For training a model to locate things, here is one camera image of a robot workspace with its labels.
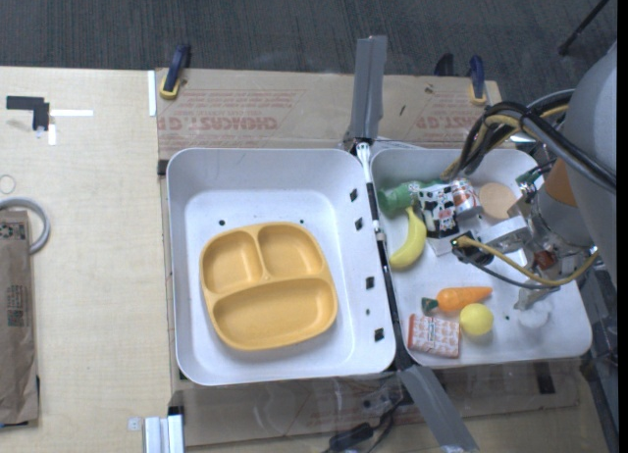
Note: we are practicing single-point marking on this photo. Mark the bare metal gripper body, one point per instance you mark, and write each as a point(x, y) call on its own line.
point(557, 262)

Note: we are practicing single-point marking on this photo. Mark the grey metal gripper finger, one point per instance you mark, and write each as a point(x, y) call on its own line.
point(547, 292)
point(525, 300)

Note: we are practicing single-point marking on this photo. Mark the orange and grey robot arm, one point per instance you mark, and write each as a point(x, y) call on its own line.
point(591, 147)

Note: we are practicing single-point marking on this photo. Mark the white lumpy toy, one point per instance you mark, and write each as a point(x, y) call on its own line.
point(535, 317)

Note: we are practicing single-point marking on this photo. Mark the yellow ball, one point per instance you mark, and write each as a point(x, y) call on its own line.
point(476, 319)

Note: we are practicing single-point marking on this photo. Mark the white plastic tray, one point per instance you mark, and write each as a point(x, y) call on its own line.
point(490, 343)
point(275, 171)

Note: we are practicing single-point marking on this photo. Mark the orange carrot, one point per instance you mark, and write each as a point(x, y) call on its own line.
point(461, 297)

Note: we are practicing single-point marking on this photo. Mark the tan round biscuit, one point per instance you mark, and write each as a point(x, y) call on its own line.
point(496, 200)

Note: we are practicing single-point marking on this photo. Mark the orange and white packet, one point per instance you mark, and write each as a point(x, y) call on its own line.
point(434, 336)

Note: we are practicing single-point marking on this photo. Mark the orange and white can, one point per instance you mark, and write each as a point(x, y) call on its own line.
point(465, 196)

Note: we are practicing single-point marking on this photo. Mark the cow print carton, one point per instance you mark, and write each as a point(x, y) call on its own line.
point(438, 211)

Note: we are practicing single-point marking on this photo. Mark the yellow banana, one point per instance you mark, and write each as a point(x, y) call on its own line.
point(412, 245)

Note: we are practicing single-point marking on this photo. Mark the green bottle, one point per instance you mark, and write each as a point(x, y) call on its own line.
point(395, 197)

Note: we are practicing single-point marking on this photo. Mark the yellow divided plate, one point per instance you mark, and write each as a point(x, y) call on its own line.
point(267, 284)

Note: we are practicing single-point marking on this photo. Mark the brown cardboard board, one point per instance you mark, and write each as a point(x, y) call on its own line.
point(255, 117)

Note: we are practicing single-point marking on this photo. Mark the brown paper bag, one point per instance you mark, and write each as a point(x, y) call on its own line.
point(17, 318)

